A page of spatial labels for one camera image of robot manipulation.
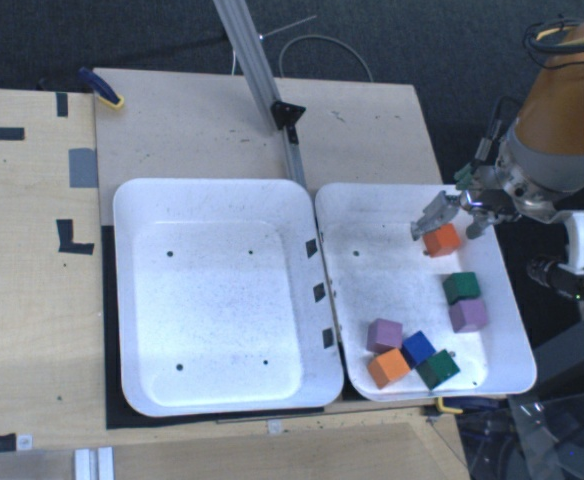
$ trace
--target dark background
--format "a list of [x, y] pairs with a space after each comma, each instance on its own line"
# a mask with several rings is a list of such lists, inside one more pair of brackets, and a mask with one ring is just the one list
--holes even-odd
[[[476, 150], [502, 95], [524, 100], [539, 67], [525, 29], [558, 16], [584, 19], [584, 0], [247, 0], [275, 76], [285, 44], [321, 34], [356, 50], [374, 80], [414, 85], [445, 183]], [[0, 88], [86, 91], [79, 67], [227, 73], [232, 47], [212, 0], [0, 0]], [[356, 58], [324, 41], [285, 55], [288, 77], [367, 81]], [[584, 190], [563, 208], [584, 208]], [[562, 254], [565, 231], [529, 219], [497, 227], [533, 346], [579, 320], [574, 303], [528, 279], [525, 263]]]

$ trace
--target tray containing blocks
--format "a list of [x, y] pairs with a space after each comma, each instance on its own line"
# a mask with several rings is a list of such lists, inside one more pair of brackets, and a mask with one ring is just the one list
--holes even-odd
[[122, 386], [147, 416], [321, 407], [343, 368], [310, 195], [134, 179], [114, 196]]
[[522, 393], [536, 365], [501, 250], [469, 240], [461, 211], [413, 240], [410, 223], [450, 185], [333, 183], [315, 209], [347, 373], [398, 401]]

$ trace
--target empty white tray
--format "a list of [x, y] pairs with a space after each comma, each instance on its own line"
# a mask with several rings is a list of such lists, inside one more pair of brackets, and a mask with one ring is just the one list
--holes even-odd
[[[375, 401], [455, 395], [502, 395], [527, 391], [536, 364], [493, 228], [475, 240], [465, 237], [472, 219], [454, 219], [462, 246], [449, 256], [423, 254], [410, 222], [446, 185], [335, 183], [315, 200], [323, 252], [354, 387]], [[489, 322], [479, 332], [456, 334], [448, 316], [443, 280], [451, 273], [476, 273]], [[454, 354], [460, 373], [429, 391], [418, 373], [379, 389], [367, 371], [367, 330], [376, 318], [403, 324], [404, 338], [423, 331], [438, 350]]]
[[309, 194], [135, 179], [114, 197], [126, 399], [148, 416], [319, 407], [343, 386]]

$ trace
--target red-orange block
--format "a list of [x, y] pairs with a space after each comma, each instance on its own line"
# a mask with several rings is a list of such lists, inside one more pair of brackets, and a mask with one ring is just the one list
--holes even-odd
[[368, 365], [368, 371], [380, 389], [405, 377], [410, 373], [410, 367], [399, 349], [393, 348], [376, 356]]
[[444, 224], [436, 231], [423, 235], [423, 242], [432, 258], [452, 254], [461, 247], [461, 239], [451, 222]]

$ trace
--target colored block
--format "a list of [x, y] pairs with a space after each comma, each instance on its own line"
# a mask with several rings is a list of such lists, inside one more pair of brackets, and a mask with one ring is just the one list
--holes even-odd
[[474, 272], [455, 272], [443, 281], [445, 298], [451, 306], [461, 299], [477, 299], [481, 296], [479, 282]]
[[423, 243], [431, 258], [447, 256], [461, 247], [461, 239], [451, 222], [423, 235]]
[[425, 337], [423, 331], [417, 331], [409, 338], [403, 340], [403, 346], [401, 347], [401, 353], [410, 365], [410, 368], [414, 368], [416, 365], [422, 363], [428, 357], [434, 355], [435, 352], [435, 348], [430, 343], [430, 340]]
[[461, 299], [448, 310], [454, 332], [475, 332], [488, 323], [482, 299]]
[[384, 388], [390, 382], [399, 380], [410, 373], [410, 366], [398, 349], [393, 348], [383, 354], [376, 356], [370, 364], [368, 371], [377, 387]]
[[393, 348], [401, 348], [403, 344], [403, 324], [377, 318], [368, 327], [367, 349], [370, 352], [382, 354]]
[[416, 371], [431, 391], [461, 370], [447, 350], [441, 350], [416, 367]]

